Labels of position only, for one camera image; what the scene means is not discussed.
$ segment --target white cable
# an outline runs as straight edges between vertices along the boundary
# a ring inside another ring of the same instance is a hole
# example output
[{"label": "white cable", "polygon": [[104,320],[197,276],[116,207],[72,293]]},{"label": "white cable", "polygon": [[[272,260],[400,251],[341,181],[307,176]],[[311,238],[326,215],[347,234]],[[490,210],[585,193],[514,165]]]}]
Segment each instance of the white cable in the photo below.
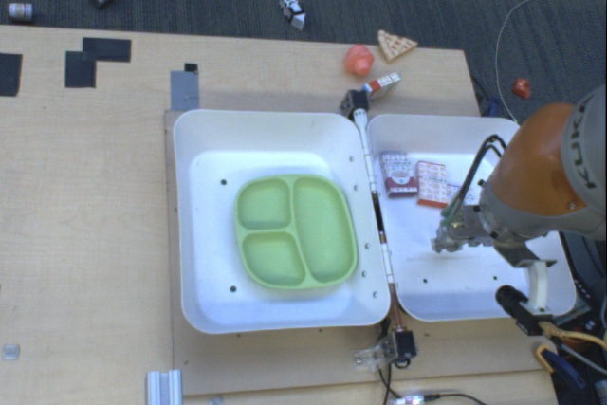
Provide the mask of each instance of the white cable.
[{"label": "white cable", "polygon": [[573,349],[571,349],[566,344],[562,344],[561,345],[561,349],[565,353],[570,354],[572,357],[579,359],[582,363],[587,364],[591,368],[597,370],[599,373],[602,373],[603,375],[607,376],[607,370],[605,368],[601,368],[600,366],[598,366],[597,364],[595,364],[591,360],[589,360],[587,357],[584,357],[580,353],[577,353],[576,351],[574,351]]},{"label": "white cable", "polygon": [[524,0],[523,2],[519,2],[516,6],[514,6],[512,9],[510,9],[510,12],[506,16],[506,19],[504,20],[504,23],[502,24],[500,33],[497,36],[497,43],[495,45],[495,83],[497,84],[497,91],[498,91],[498,94],[500,95],[500,100],[502,101],[502,105],[506,109],[508,115],[510,116],[511,119],[513,119],[517,123],[518,123],[518,121],[516,120],[516,117],[514,117],[514,114],[512,114],[512,112],[508,108],[506,100],[504,99],[504,95],[502,94],[502,87],[500,86],[500,73],[499,73],[499,68],[498,68],[498,52],[500,50],[500,41],[502,39],[502,34],[504,33],[504,29],[506,28],[506,24],[507,24],[508,20],[510,19],[510,16],[514,13],[514,11],[516,9],[518,9],[519,7],[523,6],[524,4],[529,3],[531,1],[532,0]]}]

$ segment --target toy ketchup bottle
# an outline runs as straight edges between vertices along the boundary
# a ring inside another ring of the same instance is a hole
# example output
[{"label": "toy ketchup bottle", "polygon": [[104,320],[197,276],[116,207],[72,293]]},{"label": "toy ketchup bottle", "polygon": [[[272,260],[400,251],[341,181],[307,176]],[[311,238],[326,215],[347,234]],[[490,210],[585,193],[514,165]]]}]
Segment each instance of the toy ketchup bottle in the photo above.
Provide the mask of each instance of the toy ketchup bottle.
[{"label": "toy ketchup bottle", "polygon": [[345,53],[343,65],[348,73],[353,75],[365,76],[371,71],[371,65],[374,61],[371,51],[363,45],[353,45]]}]

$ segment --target black connector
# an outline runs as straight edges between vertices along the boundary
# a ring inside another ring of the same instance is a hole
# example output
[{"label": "black connector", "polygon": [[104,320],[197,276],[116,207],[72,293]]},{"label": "black connector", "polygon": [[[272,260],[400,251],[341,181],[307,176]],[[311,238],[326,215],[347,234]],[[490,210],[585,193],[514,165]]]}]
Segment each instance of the black connector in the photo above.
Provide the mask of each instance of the black connector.
[{"label": "black connector", "polygon": [[369,111],[369,106],[369,92],[350,90],[341,101],[340,111],[342,115],[351,120],[354,117],[353,113],[355,110],[362,108],[365,111]]},{"label": "black connector", "polygon": [[526,303],[528,298],[516,288],[503,285],[497,289],[495,300],[503,310],[516,320],[518,325],[527,336],[540,336],[543,332],[539,326],[542,321],[551,321],[552,316],[534,316],[521,303]]},{"label": "black connector", "polygon": [[396,364],[404,364],[417,356],[413,331],[395,331]]}]

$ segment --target wire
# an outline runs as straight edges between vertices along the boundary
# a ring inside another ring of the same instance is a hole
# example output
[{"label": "wire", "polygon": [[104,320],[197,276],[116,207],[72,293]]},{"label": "wire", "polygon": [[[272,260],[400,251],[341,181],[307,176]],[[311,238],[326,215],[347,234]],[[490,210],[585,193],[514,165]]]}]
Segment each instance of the wire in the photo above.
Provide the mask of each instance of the wire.
[{"label": "wire", "polygon": [[603,375],[607,376],[607,370],[605,368],[601,368],[600,366],[598,366],[596,363],[593,363],[591,360],[589,360],[587,357],[582,356],[580,353],[574,351],[573,349],[571,349],[569,346],[567,346],[566,344],[561,344],[559,346],[559,348],[564,351],[565,353],[568,353],[569,355],[571,355],[572,357],[579,359],[582,363],[590,366],[592,369],[598,371],[599,373],[602,373]]},{"label": "wire", "polygon": [[499,151],[499,149],[497,149],[497,147],[495,147],[495,145],[493,145],[493,142],[499,142],[499,144],[502,146],[502,150],[506,148],[506,143],[504,142],[504,140],[495,134],[487,137],[483,141],[483,143],[481,144],[481,148],[479,149],[478,153],[474,157],[474,160],[472,161],[472,165],[469,168],[468,174],[466,175],[466,179],[464,180],[462,187],[459,189],[449,206],[441,212],[441,215],[445,218],[446,224],[449,224],[453,220],[457,212],[459,212],[460,208],[462,207],[462,204],[464,204],[466,193],[468,192],[470,184],[472,184],[472,179],[476,175],[476,171],[481,165],[481,162],[483,161],[483,158],[485,157],[485,154],[489,151],[489,149],[495,152],[495,154],[497,154],[497,157],[502,156],[502,153]]},{"label": "wire", "polygon": [[589,341],[594,344],[599,345],[601,348],[607,350],[607,342],[605,339],[597,338],[596,336],[592,336],[586,333],[579,333],[575,331],[565,331],[563,329],[558,328],[555,324],[549,321],[538,322],[538,326],[542,329],[545,336],[548,338],[559,338],[569,339],[569,340],[579,340],[579,341]]},{"label": "wire", "polygon": [[381,379],[381,382],[383,383],[383,385],[386,387],[386,395],[383,396],[383,405],[386,405],[388,403],[388,398],[390,397],[390,394],[392,394],[395,398],[402,398],[401,395],[399,395],[397,392],[395,392],[392,387],[391,387],[391,383],[392,383],[392,365],[388,364],[388,378],[384,378],[383,373],[381,373],[381,369],[378,369],[377,372],[379,373],[379,378]]},{"label": "wire", "polygon": [[516,123],[518,123],[518,121],[516,120],[516,117],[514,117],[514,114],[508,108],[506,100],[504,99],[504,94],[502,93],[502,87],[500,86],[500,72],[499,72],[499,68],[498,68],[498,54],[499,54],[499,50],[500,50],[500,41],[502,40],[502,34],[504,33],[504,29],[506,28],[507,22],[510,20],[510,16],[514,13],[514,11],[516,9],[518,9],[519,7],[521,7],[521,6],[529,3],[531,1],[533,1],[533,0],[524,0],[523,2],[519,2],[516,6],[514,6],[512,9],[510,9],[510,12],[507,14],[506,19],[504,20],[504,23],[502,24],[502,28],[500,29],[500,33],[497,36],[497,43],[495,45],[495,83],[497,84],[497,92],[500,95],[500,100],[502,101],[502,104],[504,105],[504,109],[507,111],[507,113],[510,116],[510,118],[513,119]]}]

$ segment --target black and white toy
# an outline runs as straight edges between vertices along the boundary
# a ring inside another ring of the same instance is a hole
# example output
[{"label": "black and white toy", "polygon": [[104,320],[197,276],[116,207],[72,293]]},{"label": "black and white toy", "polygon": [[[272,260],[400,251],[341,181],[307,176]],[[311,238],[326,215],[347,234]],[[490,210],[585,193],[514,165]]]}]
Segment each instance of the black and white toy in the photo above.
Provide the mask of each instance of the black and white toy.
[{"label": "black and white toy", "polygon": [[280,7],[291,26],[299,30],[304,28],[305,10],[298,0],[281,0]]}]

